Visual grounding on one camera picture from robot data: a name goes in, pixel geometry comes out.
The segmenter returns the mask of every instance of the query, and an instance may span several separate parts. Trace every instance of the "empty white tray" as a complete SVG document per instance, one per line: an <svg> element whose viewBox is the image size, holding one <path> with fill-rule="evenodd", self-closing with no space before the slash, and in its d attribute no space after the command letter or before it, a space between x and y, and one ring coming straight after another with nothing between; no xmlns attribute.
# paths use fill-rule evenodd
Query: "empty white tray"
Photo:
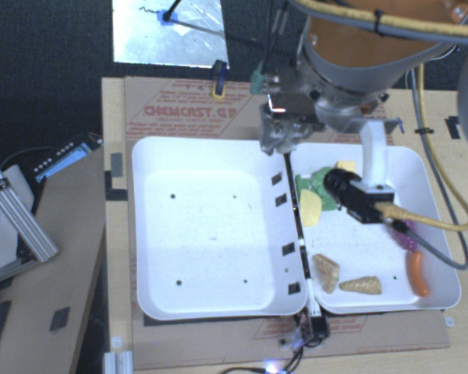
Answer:
<svg viewBox="0 0 468 374"><path fill-rule="evenodd" d="M291 315L307 300L284 158L255 141L133 148L137 297L160 320Z"/></svg>
<svg viewBox="0 0 468 374"><path fill-rule="evenodd" d="M300 144L291 155L295 175L310 176L337 161L355 161L362 174L362 146L346 144ZM414 213L438 218L423 161L402 146L388 147L387 183L395 190L395 203ZM433 246L450 256L444 232L415 224L415 231ZM323 212L316 226L303 228L309 255L314 293L319 304L337 314L389 312L413 309L444 309L458 303L461 295L456 270L418 246L424 254L422 273L430 295L416 296L406 272L407 252L392 239L383 224L361 224L346 209ZM321 253L340 265L340 281L363 276L378 276L381 295L362 295L336 287L332 294L322 289L317 267L310 258Z"/></svg>

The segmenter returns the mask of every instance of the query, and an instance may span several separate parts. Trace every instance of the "silver metal plate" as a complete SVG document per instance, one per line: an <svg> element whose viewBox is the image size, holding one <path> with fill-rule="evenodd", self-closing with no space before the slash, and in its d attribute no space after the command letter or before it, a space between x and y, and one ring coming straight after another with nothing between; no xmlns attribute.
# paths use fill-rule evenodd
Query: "silver metal plate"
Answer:
<svg viewBox="0 0 468 374"><path fill-rule="evenodd" d="M175 0L112 0L115 62L210 68L228 62L220 0L182 0L177 20L157 12Z"/></svg>

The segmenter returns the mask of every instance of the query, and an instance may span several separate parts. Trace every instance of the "blue clamp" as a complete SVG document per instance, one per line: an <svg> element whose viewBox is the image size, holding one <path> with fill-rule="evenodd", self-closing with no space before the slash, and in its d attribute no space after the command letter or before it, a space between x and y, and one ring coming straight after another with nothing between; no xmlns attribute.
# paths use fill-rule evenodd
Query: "blue clamp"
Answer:
<svg viewBox="0 0 468 374"><path fill-rule="evenodd" d="M161 11L158 11L158 21L161 25L163 26L172 26L173 23L175 21L178 21L179 20L179 16L177 15L177 13L174 11L172 12L172 16L170 17L170 20L169 21L165 21L163 19L163 14L165 14L165 12L167 12L168 10L166 9L163 9Z"/></svg>
<svg viewBox="0 0 468 374"><path fill-rule="evenodd" d="M210 79L214 80L211 96L215 100L225 97L225 77L227 76L227 62L217 60L210 70Z"/></svg>

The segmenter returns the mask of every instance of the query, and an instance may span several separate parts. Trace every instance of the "cardboard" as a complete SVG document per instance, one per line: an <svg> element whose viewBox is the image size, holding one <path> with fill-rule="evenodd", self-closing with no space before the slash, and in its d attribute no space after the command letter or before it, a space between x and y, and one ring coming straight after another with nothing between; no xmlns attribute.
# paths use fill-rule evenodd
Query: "cardboard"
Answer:
<svg viewBox="0 0 468 374"><path fill-rule="evenodd" d="M290 358L278 341L295 328L292 317L163 323L145 319L136 297L136 256L131 151L145 136L257 139L264 96L250 95L249 83L227 82L223 101L211 98L211 81L126 78L126 156L129 196L133 357L136 370ZM383 108L375 118L385 117ZM358 136L330 129L309 141L358 143ZM336 316L331 336L306 357L446 348L449 338L439 311Z"/></svg>

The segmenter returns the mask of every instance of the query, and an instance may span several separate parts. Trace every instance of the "yellow cable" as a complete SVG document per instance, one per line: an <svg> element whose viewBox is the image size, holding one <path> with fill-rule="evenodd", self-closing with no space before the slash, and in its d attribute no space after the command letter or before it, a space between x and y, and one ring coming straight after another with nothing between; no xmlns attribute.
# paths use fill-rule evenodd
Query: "yellow cable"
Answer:
<svg viewBox="0 0 468 374"><path fill-rule="evenodd" d="M424 128L427 128L427 111L424 105L424 66L420 65L417 68L417 85L416 85L416 93L418 95L418 101L420 105L420 114L421 114L421 124ZM451 191L454 197L457 199L461 207L468 215L468 203L465 199L459 194L458 190L452 184L451 179L445 172L444 167L441 165L440 160L438 159L437 154L434 151L433 145L431 143L430 137L427 135L427 145L428 149L431 152L433 160L435 162L435 166L440 173L440 176L444 183L447 185L447 188ZM442 228L448 231L466 231L468 230L468 221L465 224L453 224L453 223L445 223L443 221L437 221L435 219L431 219L429 217L416 215L411 213L403 208L396 206L392 203L376 203L374 207L382 213L383 218L391 218L391 219L399 219L399 220L411 220L417 221L423 224L428 224L430 226L434 226L436 228Z"/></svg>
<svg viewBox="0 0 468 374"><path fill-rule="evenodd" d="M373 12L362 9L351 9L339 5L319 2L317 0L293 0L297 5L315 12L321 12L331 16L347 19L358 19L360 21L375 23L377 20ZM381 16L381 25L393 26L405 30L414 30L429 34L441 34L445 36L468 37L468 25L453 25L450 23L438 23L423 21L420 19L408 19L400 16L384 14Z"/></svg>

